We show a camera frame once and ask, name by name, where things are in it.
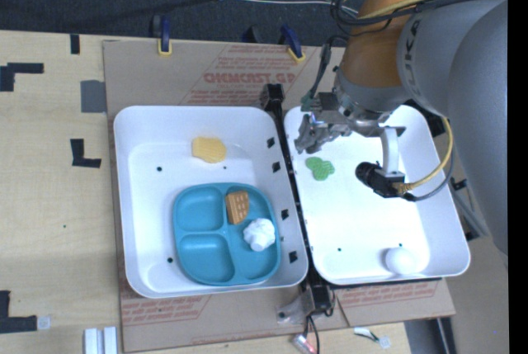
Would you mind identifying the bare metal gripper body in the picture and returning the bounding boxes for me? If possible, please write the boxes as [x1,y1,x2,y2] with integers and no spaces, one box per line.
[304,91,392,139]

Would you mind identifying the white plastic tray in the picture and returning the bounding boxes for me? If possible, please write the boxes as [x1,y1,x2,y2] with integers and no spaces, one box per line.
[112,105,310,300]
[283,102,472,286]

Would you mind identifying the yellow crinkled chip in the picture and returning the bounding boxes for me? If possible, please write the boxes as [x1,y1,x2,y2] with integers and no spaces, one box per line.
[191,135,228,164]

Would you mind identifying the orange waffle biscuit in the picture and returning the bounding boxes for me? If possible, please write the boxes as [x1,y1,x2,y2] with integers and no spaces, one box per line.
[224,190,251,226]

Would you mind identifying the white cauliflower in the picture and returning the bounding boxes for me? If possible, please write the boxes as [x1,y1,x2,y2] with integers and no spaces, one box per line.
[242,217,276,253]

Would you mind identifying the white egg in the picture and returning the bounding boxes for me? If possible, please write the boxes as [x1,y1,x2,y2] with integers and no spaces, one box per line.
[384,247,417,276]

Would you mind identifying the blue divided plate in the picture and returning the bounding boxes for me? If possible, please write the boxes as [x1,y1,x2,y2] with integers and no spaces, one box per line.
[172,182,282,286]

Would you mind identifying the brown cardboard board red print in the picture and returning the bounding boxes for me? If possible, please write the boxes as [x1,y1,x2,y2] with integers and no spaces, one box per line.
[101,39,457,353]

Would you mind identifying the black cylinder on white bracket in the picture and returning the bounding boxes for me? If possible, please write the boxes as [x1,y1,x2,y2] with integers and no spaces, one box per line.
[355,126,408,200]

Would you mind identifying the black block with wires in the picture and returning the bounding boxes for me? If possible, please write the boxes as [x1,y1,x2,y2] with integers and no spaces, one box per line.
[305,284,336,317]

